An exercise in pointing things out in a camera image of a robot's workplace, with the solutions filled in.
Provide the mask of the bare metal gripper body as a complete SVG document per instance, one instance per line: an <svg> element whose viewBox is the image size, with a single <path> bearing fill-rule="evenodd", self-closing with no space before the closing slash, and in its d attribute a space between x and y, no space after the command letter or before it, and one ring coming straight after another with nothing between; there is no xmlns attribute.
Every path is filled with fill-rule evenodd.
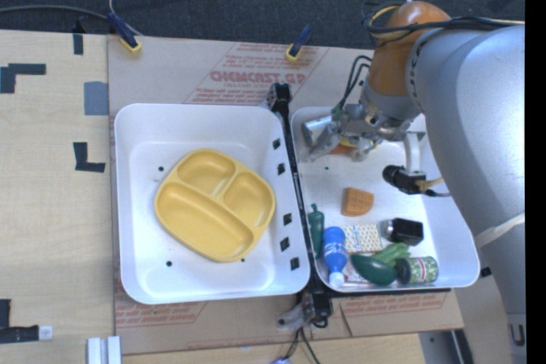
<svg viewBox="0 0 546 364"><path fill-rule="evenodd" d="M345 104L335 108L335 122L343 136L390 142L404 139L412 118L394 118L372 104Z"/></svg>

